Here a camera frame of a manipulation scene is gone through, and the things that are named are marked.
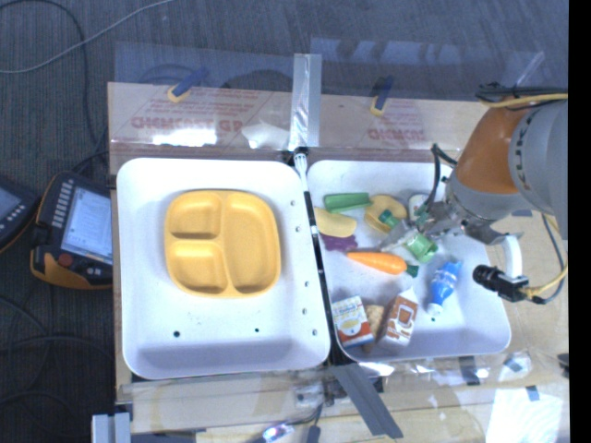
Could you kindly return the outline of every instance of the orange carrot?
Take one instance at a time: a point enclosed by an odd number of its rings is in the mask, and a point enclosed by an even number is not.
[[[404,259],[391,253],[347,251],[346,255],[354,261],[381,270],[382,272],[387,272],[388,274],[400,274],[401,272],[405,272],[407,268]]]

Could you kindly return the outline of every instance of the metal bracket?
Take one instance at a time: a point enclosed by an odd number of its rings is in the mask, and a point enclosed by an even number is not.
[[[359,364],[333,365],[330,370],[351,398],[371,435],[387,435],[390,438],[403,437],[402,430],[394,422],[378,391],[369,382],[368,376]]]
[[[129,413],[92,416],[92,443],[131,443],[131,416]]]
[[[480,378],[476,368],[476,359],[474,356],[460,356],[458,358],[462,377],[468,386],[479,386]]]

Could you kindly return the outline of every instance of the yellow plate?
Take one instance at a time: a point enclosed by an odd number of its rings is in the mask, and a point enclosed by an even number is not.
[[[175,198],[166,211],[164,249],[168,273],[188,293],[264,293],[281,272],[271,208],[238,190],[194,190]]]

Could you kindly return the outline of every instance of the blue bottle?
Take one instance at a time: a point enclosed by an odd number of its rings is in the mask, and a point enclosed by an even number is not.
[[[461,267],[462,261],[448,261],[435,271],[431,280],[431,302],[427,307],[431,320],[443,311],[443,302],[452,295]]]

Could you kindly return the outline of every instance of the white cable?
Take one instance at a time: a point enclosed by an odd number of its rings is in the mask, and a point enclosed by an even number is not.
[[[524,273],[524,260],[519,239],[514,234],[507,234],[501,246],[505,254],[505,274],[512,278],[520,277]]]
[[[106,27],[103,30],[100,30],[98,33],[94,34],[93,36],[90,36],[89,38],[87,38],[84,41],[78,42],[70,47],[68,47],[67,49],[65,49],[64,51],[62,51],[59,54],[56,54],[53,57],[50,57],[49,59],[47,59],[46,61],[43,61],[42,63],[39,63],[36,66],[31,66],[31,67],[26,67],[23,69],[16,69],[16,70],[7,70],[7,69],[0,69],[0,74],[24,74],[26,72],[31,72],[33,70],[37,70],[37,69],[41,69],[42,67],[48,66],[50,65],[52,62],[57,61],[58,59],[60,59],[61,57],[64,57],[66,54],[71,53],[72,51],[74,51],[75,49],[78,49],[79,47],[83,46],[84,44],[88,44],[89,42],[92,42],[94,40],[96,40],[97,38],[100,38],[101,36],[103,36],[105,33],[113,30],[114,28],[118,27],[120,24],[128,21],[130,18],[135,17],[137,14],[142,13],[146,10],[149,10],[151,8],[155,8],[156,6],[160,6],[160,5],[166,5],[172,2],[175,2],[176,0],[162,0],[160,2],[156,2],[153,4],[149,4],[146,6],[143,6],[142,8],[139,8],[133,12],[131,12],[129,15],[127,15],[126,17],[123,17],[119,20],[117,20],[115,23],[113,23],[111,26]]]
[[[299,174],[299,178],[302,181],[302,187],[304,188],[305,192],[308,192],[308,180],[306,178],[306,172],[308,170],[308,159],[306,158],[306,154],[303,152],[298,152],[294,155],[294,166]]]

